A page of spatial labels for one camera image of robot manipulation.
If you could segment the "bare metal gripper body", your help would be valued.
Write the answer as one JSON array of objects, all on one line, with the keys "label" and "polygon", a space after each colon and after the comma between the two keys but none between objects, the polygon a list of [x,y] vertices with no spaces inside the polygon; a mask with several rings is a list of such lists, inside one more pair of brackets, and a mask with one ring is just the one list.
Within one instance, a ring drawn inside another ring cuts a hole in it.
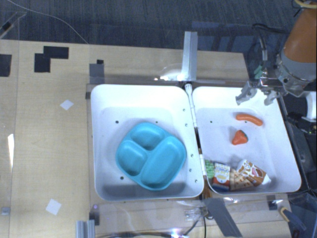
[{"label": "bare metal gripper body", "polygon": [[308,80],[297,78],[291,74],[266,75],[262,73],[256,76],[259,81],[258,86],[262,91],[275,91],[282,95],[291,94],[295,97],[301,97],[304,94],[304,88],[309,84]]}]

